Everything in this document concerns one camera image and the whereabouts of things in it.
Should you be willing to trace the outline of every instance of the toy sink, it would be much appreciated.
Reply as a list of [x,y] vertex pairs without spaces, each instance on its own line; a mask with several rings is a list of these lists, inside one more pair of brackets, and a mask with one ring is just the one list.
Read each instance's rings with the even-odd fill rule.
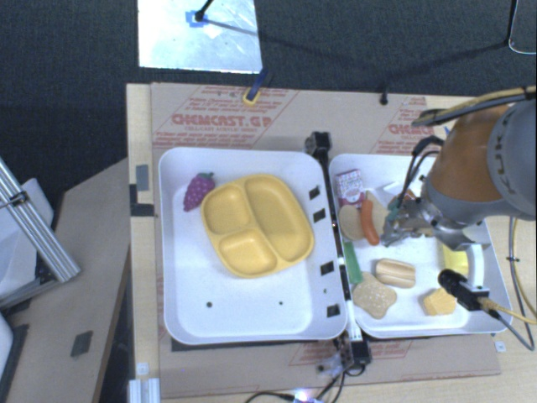
[[313,233],[291,190],[272,175],[251,175],[211,191],[201,218],[223,264],[243,278],[298,263],[313,249]]
[[[410,157],[343,154],[331,160],[329,176],[362,172],[363,187],[386,203],[382,189],[404,180]],[[420,169],[426,174],[433,160]],[[186,187],[200,172],[214,172],[216,188],[202,206],[182,207]],[[420,182],[410,189],[420,192]],[[345,299],[343,259],[335,233],[321,165],[289,151],[176,148],[159,162],[160,221],[164,271],[164,322],[185,344],[327,340],[357,325],[376,338],[412,338],[490,333],[503,324],[481,311],[457,306],[454,314],[428,317],[420,303],[438,287],[443,249],[433,238],[397,246],[353,243],[363,271],[381,258],[416,267],[412,289],[395,288],[398,301],[374,319]],[[491,299],[509,307],[507,290],[485,224],[469,228],[482,245],[483,284]]]

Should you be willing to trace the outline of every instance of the metal sheet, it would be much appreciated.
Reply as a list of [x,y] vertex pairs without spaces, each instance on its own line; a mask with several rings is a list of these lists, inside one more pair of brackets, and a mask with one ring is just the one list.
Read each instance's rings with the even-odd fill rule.
[[138,0],[142,67],[259,73],[263,67],[253,0]]

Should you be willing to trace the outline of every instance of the black carpet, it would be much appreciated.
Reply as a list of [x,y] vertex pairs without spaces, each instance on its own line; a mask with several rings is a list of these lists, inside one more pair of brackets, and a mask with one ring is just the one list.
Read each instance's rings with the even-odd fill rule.
[[[535,83],[535,56],[503,46],[511,0],[254,1],[271,86],[474,96]],[[535,46],[536,7],[521,1],[518,43]],[[126,156],[127,83],[253,80],[139,68],[137,0],[0,0],[0,13],[0,156],[53,203]]]

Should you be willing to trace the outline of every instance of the yellow bowl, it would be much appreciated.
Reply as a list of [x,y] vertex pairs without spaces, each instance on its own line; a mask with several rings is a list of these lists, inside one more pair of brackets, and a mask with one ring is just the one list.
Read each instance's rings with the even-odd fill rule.
[[283,270],[313,249],[304,211],[272,175],[249,175],[217,187],[201,203],[201,217],[222,263],[243,278]]

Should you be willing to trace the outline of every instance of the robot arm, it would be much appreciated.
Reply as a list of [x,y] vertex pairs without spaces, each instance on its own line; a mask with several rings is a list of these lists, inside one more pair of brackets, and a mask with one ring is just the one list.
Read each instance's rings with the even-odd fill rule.
[[534,98],[459,118],[420,197],[392,203],[382,243],[426,234],[461,250],[473,243],[464,228],[485,217],[535,220],[535,119]]

